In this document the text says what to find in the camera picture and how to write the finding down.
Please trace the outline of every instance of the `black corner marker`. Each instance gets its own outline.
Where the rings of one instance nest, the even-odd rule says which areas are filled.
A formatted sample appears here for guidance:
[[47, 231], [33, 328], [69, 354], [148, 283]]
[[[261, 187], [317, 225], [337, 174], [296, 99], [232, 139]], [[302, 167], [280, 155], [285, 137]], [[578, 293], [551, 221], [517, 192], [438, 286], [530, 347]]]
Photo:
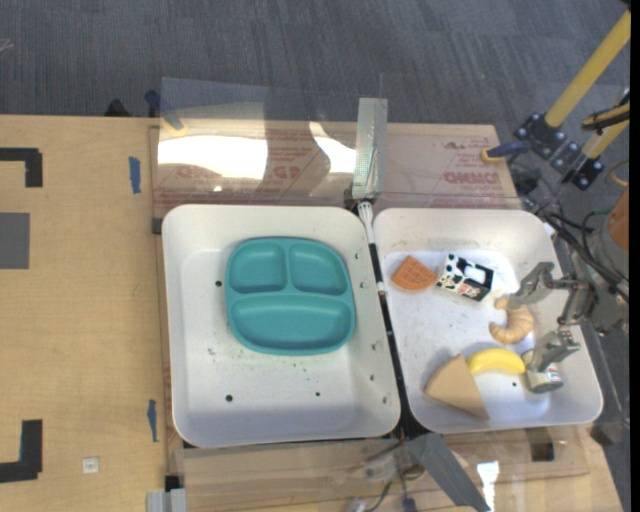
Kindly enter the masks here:
[[0, 162], [24, 162], [24, 186], [42, 187], [42, 153], [38, 148], [0, 148]]
[[42, 472], [42, 420], [22, 422], [20, 458], [0, 463], [0, 483], [36, 480]]

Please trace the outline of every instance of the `gray square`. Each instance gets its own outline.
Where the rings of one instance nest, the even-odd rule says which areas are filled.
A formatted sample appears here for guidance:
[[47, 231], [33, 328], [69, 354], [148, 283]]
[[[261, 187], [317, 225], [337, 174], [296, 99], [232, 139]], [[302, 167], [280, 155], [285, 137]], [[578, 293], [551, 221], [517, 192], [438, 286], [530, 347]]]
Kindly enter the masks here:
[[0, 269], [29, 268], [28, 213], [0, 213]]

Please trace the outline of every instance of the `gray carpet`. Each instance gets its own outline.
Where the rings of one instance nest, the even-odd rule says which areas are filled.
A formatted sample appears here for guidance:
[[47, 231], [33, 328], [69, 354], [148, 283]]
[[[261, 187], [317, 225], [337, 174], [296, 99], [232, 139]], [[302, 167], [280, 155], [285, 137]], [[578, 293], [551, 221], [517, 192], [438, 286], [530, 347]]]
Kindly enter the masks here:
[[[173, 77], [381, 95], [390, 121], [494, 124], [508, 141], [553, 105], [625, 8], [619, 0], [1, 0], [0, 113], [100, 116], [118, 98], [146, 116], [145, 92]], [[588, 140], [580, 120], [621, 98], [630, 68], [627, 45], [565, 121], [571, 139]], [[602, 161], [628, 158], [627, 129]], [[557, 186], [548, 165], [523, 161]], [[628, 179], [624, 165], [619, 173]], [[582, 220], [620, 192], [601, 176], [584, 192], [564, 186], [562, 206]], [[601, 341], [624, 402], [627, 340]], [[621, 439], [606, 453], [630, 510], [629, 428]]]

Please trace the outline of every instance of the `croissant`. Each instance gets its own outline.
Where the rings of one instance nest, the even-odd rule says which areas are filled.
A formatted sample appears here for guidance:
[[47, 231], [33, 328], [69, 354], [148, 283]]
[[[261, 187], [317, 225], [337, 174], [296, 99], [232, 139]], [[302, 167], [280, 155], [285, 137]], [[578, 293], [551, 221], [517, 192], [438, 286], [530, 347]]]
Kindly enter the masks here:
[[507, 297], [501, 297], [494, 303], [496, 309], [507, 310], [507, 326], [501, 327], [491, 322], [489, 332], [496, 341], [511, 345], [520, 341], [533, 330], [533, 316], [525, 305], [516, 309], [507, 309], [508, 302]]

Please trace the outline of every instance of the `teal plate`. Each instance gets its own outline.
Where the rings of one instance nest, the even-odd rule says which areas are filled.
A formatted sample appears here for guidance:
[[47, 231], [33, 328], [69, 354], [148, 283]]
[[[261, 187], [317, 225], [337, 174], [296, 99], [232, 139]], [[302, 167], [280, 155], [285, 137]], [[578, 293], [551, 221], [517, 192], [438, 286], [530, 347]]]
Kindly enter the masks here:
[[314, 355], [353, 334], [349, 273], [329, 246], [303, 238], [253, 238], [235, 248], [225, 275], [227, 316], [247, 348]]

